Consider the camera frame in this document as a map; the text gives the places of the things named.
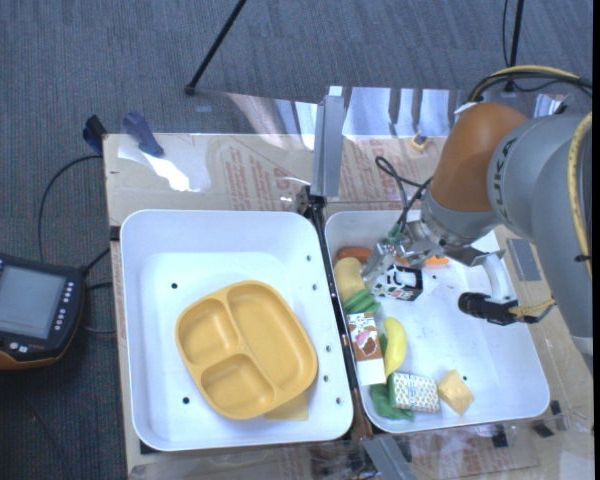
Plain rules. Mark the orange-brown sausage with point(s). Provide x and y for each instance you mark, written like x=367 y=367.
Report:
x=352 y=253

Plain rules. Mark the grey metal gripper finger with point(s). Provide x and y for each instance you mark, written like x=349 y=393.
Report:
x=409 y=261
x=371 y=268

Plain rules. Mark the yellow divided plate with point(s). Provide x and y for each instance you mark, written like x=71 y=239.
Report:
x=250 y=348

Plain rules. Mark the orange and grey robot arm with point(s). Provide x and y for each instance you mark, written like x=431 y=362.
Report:
x=525 y=183

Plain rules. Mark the green pea pods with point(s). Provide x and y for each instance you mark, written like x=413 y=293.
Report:
x=361 y=302

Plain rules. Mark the yellow banana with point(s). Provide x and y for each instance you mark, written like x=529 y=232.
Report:
x=396 y=345

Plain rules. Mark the orange carrot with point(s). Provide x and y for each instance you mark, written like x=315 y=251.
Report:
x=437 y=261

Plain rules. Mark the white patterned box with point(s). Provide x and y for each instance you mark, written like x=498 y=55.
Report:
x=416 y=393

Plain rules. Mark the black block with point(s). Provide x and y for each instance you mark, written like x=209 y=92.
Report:
x=310 y=203

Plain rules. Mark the pale yellow oval toy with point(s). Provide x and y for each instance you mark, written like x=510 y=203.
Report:
x=349 y=278

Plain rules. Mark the white and brown carton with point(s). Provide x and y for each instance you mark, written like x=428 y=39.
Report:
x=366 y=343

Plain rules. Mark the white plastic tray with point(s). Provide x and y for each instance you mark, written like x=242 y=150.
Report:
x=215 y=238
x=460 y=338

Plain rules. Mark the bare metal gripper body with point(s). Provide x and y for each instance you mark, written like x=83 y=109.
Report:
x=420 y=242

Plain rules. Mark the green leafy toy vegetable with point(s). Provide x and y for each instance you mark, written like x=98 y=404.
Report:
x=386 y=404

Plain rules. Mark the black and white cow-print carton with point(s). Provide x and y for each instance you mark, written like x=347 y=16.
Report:
x=400 y=284

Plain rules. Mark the yellow cheese wedge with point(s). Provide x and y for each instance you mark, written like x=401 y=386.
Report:
x=455 y=392

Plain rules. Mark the black cylinder on white bracket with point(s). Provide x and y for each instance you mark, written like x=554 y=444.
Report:
x=486 y=308

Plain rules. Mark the brown cardboard board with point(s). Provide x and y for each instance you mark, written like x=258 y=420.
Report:
x=240 y=178

